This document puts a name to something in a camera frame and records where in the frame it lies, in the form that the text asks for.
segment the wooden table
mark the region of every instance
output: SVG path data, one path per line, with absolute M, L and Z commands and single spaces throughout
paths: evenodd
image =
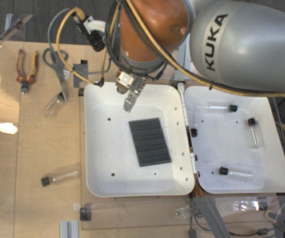
M 54 116 L 43 115 L 44 107 L 61 91 L 55 72 L 41 58 L 47 47 L 43 43 L 9 41 L 0 50 L 0 122 L 11 122 L 18 127 L 16 134 L 0 132 L 0 238 L 57 238 L 61 220 L 79 219 L 80 179 L 48 187 L 42 187 L 40 182 L 46 173 L 79 163 L 85 144 L 83 98 L 73 88 L 72 76 L 67 81 L 68 101 Z M 61 48 L 68 52 L 70 64 L 83 59 L 88 60 L 90 70 L 100 69 L 101 53 L 91 47 L 62 45 Z M 40 54 L 36 83 L 26 95 L 21 94 L 20 84 L 16 82 L 19 49 L 26 52 L 27 73 L 32 53 L 37 50 Z M 115 81 L 116 71 L 112 65 L 106 81 Z M 173 73 L 168 68 L 159 83 L 167 83 Z M 229 230 L 240 233 L 271 226 L 262 218 L 250 223 L 228 222 Z M 186 225 L 104 230 L 82 230 L 79 226 L 81 238 L 188 237 Z M 195 224 L 193 227 L 198 237 L 212 237 Z

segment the gray cable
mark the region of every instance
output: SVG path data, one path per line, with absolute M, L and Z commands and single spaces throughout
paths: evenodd
M 50 46 L 50 49 L 51 49 L 52 53 L 57 57 L 57 59 L 60 59 L 60 58 L 58 57 L 57 53 L 55 52 L 55 50 L 54 50 L 53 47 L 52 47 L 52 43 L 51 43 L 51 39 L 50 39 L 51 29 L 52 29 L 52 27 L 53 27 L 54 22 L 57 20 L 57 18 L 58 18 L 61 14 L 63 14 L 63 13 L 66 12 L 66 11 L 69 11 L 69 10 L 70 10 L 69 8 L 63 9 L 63 10 L 61 10 L 57 15 L 55 15 L 54 18 L 52 19 L 50 25 L 49 25 L 49 28 L 48 28 L 48 43 L 49 43 L 49 46 Z M 104 73 L 107 73 L 107 72 L 109 71 L 110 67 L 111 67 L 111 63 L 110 63 L 110 61 L 109 61 L 108 67 L 107 67 L 107 69 L 104 71 Z M 101 73 L 101 71 L 91 71 L 91 72 L 88 72 L 87 74 L 100 74 L 100 73 Z

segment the pliers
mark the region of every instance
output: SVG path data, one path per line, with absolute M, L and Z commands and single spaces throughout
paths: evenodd
M 25 53 L 22 49 L 19 50 L 18 61 L 17 61 L 17 82 L 21 83 L 21 92 L 26 94 L 29 89 L 29 85 L 35 82 L 35 74 L 37 73 L 38 68 L 38 56 L 39 53 L 37 51 L 33 52 L 32 54 L 32 65 L 31 71 L 27 78 L 24 76 L 23 72 L 23 61 L 25 57 Z

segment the clear plastic bottle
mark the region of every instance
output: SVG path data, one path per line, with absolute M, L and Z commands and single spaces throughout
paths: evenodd
M 251 148 L 260 148 L 264 145 L 262 132 L 254 118 L 247 120 L 248 141 Z
M 223 102 L 209 102 L 206 105 L 206 110 L 213 114 L 233 113 L 237 111 L 237 106 Z
M 239 181 L 251 181 L 253 179 L 253 172 L 249 170 L 229 169 L 225 167 L 220 167 L 218 173 L 220 175 L 227 176 L 230 179 Z
M 63 97 L 63 93 L 61 92 L 58 95 L 56 95 L 49 102 L 49 104 L 45 107 L 44 115 L 46 117 L 50 117 L 51 115 L 53 115 L 59 109 L 59 107 L 61 107 L 63 105 L 64 102 L 65 102 L 65 100 L 64 100 L 64 97 Z
M 74 164 L 64 168 L 54 170 L 51 174 L 41 178 L 42 186 L 58 184 L 64 181 L 80 177 L 80 164 Z

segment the white tray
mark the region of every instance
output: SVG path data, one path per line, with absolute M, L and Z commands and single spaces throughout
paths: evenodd
M 185 92 L 191 128 L 198 130 L 192 138 L 198 157 L 197 169 L 202 188 L 210 193 L 285 192 L 285 157 L 267 98 L 239 97 L 207 87 L 189 87 Z M 235 113 L 209 114 L 208 102 L 225 102 L 238 106 Z M 246 121 L 254 117 L 261 128 L 264 146 L 249 148 Z M 251 170 L 249 182 L 231 180 L 218 174 L 219 167 Z
M 131 113 L 115 83 L 85 89 L 87 186 L 100 197 L 184 195 L 194 175 L 179 93 L 146 85 Z M 139 167 L 129 121 L 159 118 L 172 162 Z

